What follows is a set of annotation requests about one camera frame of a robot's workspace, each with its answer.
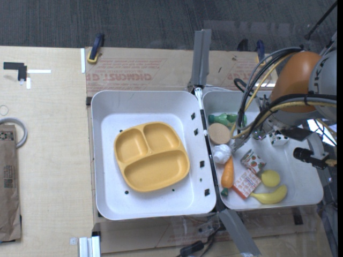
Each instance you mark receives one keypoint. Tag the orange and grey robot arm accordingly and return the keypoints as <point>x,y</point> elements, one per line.
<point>300,74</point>

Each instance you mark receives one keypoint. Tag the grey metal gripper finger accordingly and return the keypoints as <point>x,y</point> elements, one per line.
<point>236,146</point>
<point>245,141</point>

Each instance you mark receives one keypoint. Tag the black and white spotted carton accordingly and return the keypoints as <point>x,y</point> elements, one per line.
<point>280,139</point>

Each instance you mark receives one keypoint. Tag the yellow banana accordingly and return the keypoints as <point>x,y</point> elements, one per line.
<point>270,197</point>

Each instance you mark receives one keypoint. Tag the brown cardboard board red print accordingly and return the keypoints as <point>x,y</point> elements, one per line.
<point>139,74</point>

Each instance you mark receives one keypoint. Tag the yellow lemon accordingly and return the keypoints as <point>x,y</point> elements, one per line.
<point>270,178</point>

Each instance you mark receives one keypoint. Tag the orange and white packet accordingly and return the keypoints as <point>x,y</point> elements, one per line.
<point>245,183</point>

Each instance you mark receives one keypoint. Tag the round tan biscuit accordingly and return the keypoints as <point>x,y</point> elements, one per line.
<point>219,134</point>

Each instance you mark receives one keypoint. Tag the yellow divided plate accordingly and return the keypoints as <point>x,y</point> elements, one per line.
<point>155,167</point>

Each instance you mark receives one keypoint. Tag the brown paper bag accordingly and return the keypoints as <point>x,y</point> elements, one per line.
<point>9,197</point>

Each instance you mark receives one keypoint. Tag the strawberry print carton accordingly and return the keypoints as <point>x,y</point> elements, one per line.
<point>254,162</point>

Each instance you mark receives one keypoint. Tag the white plastic tray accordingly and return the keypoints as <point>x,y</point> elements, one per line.
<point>297,181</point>
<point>107,197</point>

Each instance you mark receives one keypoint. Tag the black cylinder on white bracket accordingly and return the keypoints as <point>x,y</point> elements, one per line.
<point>304,154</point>

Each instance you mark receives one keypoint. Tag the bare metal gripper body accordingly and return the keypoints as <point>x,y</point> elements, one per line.
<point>261,134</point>

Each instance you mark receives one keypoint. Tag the white garlic bulb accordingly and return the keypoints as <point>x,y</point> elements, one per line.
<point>222,154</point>

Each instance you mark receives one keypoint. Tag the orange carrot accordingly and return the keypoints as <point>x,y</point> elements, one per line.
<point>227,174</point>

